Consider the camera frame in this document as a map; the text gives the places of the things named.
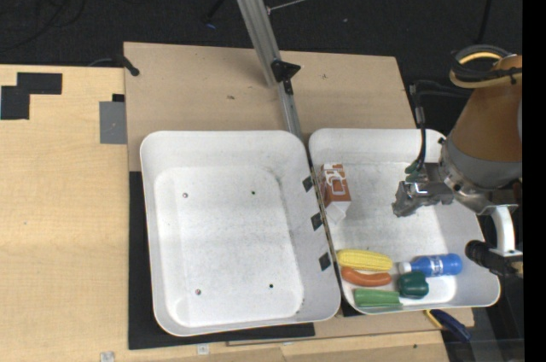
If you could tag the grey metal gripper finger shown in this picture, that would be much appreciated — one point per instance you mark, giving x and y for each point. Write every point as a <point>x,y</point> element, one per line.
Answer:
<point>414,206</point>
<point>401,200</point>

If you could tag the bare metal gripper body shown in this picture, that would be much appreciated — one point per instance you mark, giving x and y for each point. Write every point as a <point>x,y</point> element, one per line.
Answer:
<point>435,191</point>

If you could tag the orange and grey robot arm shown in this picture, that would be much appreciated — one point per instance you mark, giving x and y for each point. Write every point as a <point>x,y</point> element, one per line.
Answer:
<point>486,121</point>

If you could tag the white plastic tray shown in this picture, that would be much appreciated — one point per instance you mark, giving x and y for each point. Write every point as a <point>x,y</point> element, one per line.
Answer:
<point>230,241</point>
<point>384,223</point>

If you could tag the blue and white bottle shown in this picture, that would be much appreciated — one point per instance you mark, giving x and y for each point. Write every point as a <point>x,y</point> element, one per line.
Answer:
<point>435,265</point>

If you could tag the brown and white carton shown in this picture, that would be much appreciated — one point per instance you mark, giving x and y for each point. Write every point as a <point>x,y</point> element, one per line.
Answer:
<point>335,191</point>

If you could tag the yellow corn cob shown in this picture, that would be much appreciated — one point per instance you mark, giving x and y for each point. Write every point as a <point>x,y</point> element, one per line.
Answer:
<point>364,260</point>

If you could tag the dark green bell pepper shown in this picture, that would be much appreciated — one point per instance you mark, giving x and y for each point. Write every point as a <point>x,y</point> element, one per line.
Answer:
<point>413,285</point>

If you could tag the orange sausage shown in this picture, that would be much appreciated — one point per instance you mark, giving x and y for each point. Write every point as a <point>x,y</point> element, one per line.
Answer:
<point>364,278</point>

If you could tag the light green pea pod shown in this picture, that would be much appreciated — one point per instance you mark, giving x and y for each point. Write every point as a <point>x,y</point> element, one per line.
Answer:
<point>375,298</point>

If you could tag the brown cardboard board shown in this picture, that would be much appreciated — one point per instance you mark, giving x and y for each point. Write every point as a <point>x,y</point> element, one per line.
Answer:
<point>213,95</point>

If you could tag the black cylinder on white bracket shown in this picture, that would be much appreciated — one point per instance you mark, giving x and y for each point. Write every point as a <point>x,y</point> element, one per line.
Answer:
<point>503,232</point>

